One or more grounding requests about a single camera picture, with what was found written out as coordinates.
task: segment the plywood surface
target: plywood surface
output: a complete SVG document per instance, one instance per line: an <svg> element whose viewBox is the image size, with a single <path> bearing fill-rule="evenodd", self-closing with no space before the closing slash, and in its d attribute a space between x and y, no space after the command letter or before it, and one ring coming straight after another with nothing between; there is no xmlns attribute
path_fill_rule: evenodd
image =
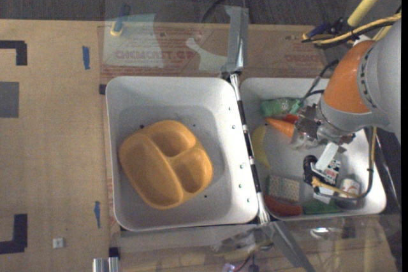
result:
<svg viewBox="0 0 408 272"><path fill-rule="evenodd" d="M28 216L28 247L0 255L0 271L90 271L94 257L108 256L97 26L0 20L1 40L28 46L27 66L0 50L0 81L18 82L20 91L18 118L0 118L0 216ZM52 248L56 237L65 248Z"/></svg>

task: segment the orange toy carrot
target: orange toy carrot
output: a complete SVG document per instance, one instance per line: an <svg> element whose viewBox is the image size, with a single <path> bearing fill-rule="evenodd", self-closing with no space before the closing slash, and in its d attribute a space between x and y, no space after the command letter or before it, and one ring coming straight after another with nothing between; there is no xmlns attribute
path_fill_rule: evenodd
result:
<svg viewBox="0 0 408 272"><path fill-rule="evenodd" d="M278 131L282 132L290 138L292 137L295 130L295 125L291 124L290 122L285 122L283 120L277 120L273 118L265 118L265 120L266 122L268 122L268 124L276 128Z"/></svg>

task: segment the small white cube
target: small white cube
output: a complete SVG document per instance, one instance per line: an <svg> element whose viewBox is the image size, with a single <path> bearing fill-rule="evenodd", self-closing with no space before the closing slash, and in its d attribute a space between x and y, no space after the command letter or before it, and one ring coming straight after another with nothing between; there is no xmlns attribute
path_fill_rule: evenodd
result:
<svg viewBox="0 0 408 272"><path fill-rule="evenodd" d="M52 247L53 248L62 248L62 247L64 247L64 238L54 238L52 240Z"/></svg>

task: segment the dark gray square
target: dark gray square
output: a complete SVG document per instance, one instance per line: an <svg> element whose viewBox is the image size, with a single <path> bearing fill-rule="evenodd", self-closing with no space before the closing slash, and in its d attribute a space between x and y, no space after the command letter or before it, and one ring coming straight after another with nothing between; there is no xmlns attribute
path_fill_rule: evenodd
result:
<svg viewBox="0 0 408 272"><path fill-rule="evenodd" d="M18 82L0 82L0 118L18 118Z"/></svg>

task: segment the orange plastic container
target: orange plastic container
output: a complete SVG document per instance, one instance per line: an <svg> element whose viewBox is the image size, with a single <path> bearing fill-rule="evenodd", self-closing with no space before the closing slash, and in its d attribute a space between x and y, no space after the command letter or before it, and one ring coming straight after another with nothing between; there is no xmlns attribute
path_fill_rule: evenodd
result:
<svg viewBox="0 0 408 272"><path fill-rule="evenodd" d="M119 162L139 196L162 210L199 194L213 177L203 145L176 120L157 122L128 137L119 148Z"/></svg>

